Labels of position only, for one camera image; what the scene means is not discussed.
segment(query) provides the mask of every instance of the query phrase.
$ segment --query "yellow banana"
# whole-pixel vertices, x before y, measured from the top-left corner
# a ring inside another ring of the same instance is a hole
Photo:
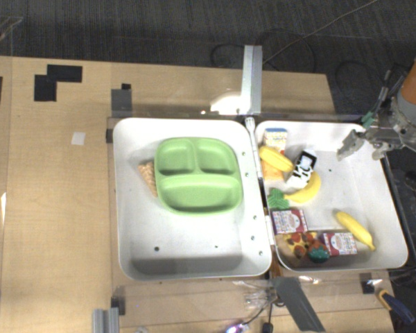
[[[284,173],[288,173],[294,169],[294,165],[291,160],[289,160],[285,155],[279,153],[275,148],[262,146],[259,149],[259,156],[273,168],[282,170]]]
[[[376,250],[376,247],[373,246],[373,238],[370,232],[368,232],[363,225],[361,225],[356,219],[346,212],[338,212],[336,218],[347,228],[358,241],[364,243],[370,248],[370,250]]]
[[[320,189],[320,176],[317,172],[311,173],[310,180],[306,186],[295,192],[294,194],[285,194],[287,200],[295,201],[296,203],[305,203],[308,200],[311,200]]]

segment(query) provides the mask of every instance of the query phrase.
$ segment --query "small carton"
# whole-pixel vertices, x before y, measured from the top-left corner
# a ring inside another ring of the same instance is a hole
[[[302,210],[272,211],[276,234],[303,233],[308,230]]]
[[[353,235],[349,232],[344,233],[323,233],[320,236],[322,242],[328,248],[330,255],[355,255],[358,253],[356,242]]]
[[[263,144],[276,148],[281,154],[285,153],[288,132],[285,128],[267,128],[263,133]]]

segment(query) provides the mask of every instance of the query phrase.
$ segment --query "wire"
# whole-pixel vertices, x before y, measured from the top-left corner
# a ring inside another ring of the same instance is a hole
[[[259,310],[259,312],[257,312],[257,313],[256,313],[256,315],[255,315],[255,316],[253,316],[250,320],[248,320],[248,321],[246,321],[246,322],[244,322],[244,323],[242,323],[242,324],[243,324],[243,325],[249,325],[252,321],[254,321],[257,317],[259,317],[259,316],[261,315],[261,313],[264,311],[264,309],[265,309],[268,305],[271,305],[271,306],[272,306],[272,304],[274,303],[274,301],[276,301],[276,300],[269,301],[269,302],[267,302],[266,304],[264,304],[264,305],[262,306],[262,308]]]
[[[270,313],[268,313],[268,323],[271,323],[272,304],[270,305]]]
[[[370,2],[365,3],[364,5],[359,6],[358,8],[355,8],[355,9],[353,9],[353,10],[351,10],[351,11],[349,11],[349,12],[346,12],[345,14],[343,14],[343,15],[341,15],[341,16],[339,16],[339,17],[335,18],[334,20],[332,20],[332,21],[328,22],[328,23],[327,23],[327,24],[325,24],[324,26],[321,26],[321,27],[317,28],[317,29],[316,29],[316,30],[314,30],[313,32],[310,32],[309,34],[307,34],[307,35],[305,35],[305,36],[302,36],[302,37],[298,38],[297,40],[292,41],[291,43],[288,43],[288,44],[287,44],[284,48],[282,48],[282,49],[278,50],[278,51],[277,51],[276,53],[274,53],[272,56],[270,56],[269,58],[265,59],[265,60],[263,61],[263,65],[265,65],[266,63],[268,63],[268,62],[269,62],[270,60],[272,60],[274,57],[277,57],[280,53],[282,53],[283,51],[285,51],[285,50],[286,50],[286,49],[288,49],[289,47],[293,46],[294,44],[296,44],[296,43],[298,43],[298,42],[300,42],[300,41],[302,41],[302,40],[305,40],[306,38],[311,37],[312,35],[315,35],[316,33],[318,33],[318,32],[320,32],[320,31],[322,31],[322,30],[326,29],[327,27],[331,26],[332,24],[335,24],[337,21],[340,21],[341,19],[343,19],[344,17],[346,17],[346,16],[348,16],[348,15],[354,14],[355,12],[358,12],[358,11],[360,11],[360,10],[364,9],[364,8],[367,8],[368,6],[371,6],[373,3],[376,3],[377,1],[379,1],[379,0],[371,0]]]
[[[256,39],[256,42],[254,44],[256,44],[257,46],[259,46],[259,45],[263,46],[263,43],[268,39],[268,38],[266,38],[266,35],[269,35],[271,33],[288,33],[288,34],[294,35],[296,37],[300,36],[299,33],[290,31],[286,28],[271,28],[270,30],[266,30],[263,33],[261,33],[258,36],[258,38]],[[309,71],[309,73],[315,73],[315,71],[316,71],[316,56],[315,56],[314,50],[311,48],[310,44],[306,40],[302,39],[302,36],[301,36],[300,42],[304,43],[306,49],[308,50],[308,52],[311,55],[311,70]],[[279,69],[276,68],[276,66],[274,66],[273,64],[271,64],[268,60],[266,62],[273,69],[276,69],[277,71],[279,71]]]

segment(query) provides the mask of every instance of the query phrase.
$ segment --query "green plate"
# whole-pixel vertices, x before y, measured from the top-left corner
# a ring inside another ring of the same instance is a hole
[[[212,138],[172,138],[155,154],[155,181],[162,204],[176,214],[217,214],[243,197],[233,150]]]

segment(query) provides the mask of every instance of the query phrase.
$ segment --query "wooden table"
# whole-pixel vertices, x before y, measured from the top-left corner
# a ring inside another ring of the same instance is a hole
[[[83,81],[58,83],[57,102],[34,102],[34,75],[46,74],[48,64],[80,65]],[[111,89],[131,84],[135,108],[208,110],[219,94],[240,90],[241,71],[0,57],[0,76],[0,198],[7,198],[6,213],[0,202],[0,333],[91,332],[92,311],[110,306],[119,270],[112,265],[105,143]],[[332,113],[327,79],[264,72],[263,110]],[[86,134],[84,145],[71,144],[75,132]],[[153,298],[148,287],[132,287]],[[373,295],[357,285],[347,292],[332,287],[328,296],[315,287],[307,292],[330,332],[393,332]],[[237,315],[252,314],[237,297],[225,319],[210,318],[216,303],[207,298],[198,308],[206,309],[204,321],[158,320],[148,330],[223,332]],[[273,323],[275,332],[297,332],[285,309],[275,310]],[[129,318],[121,324],[122,332],[135,331]]]

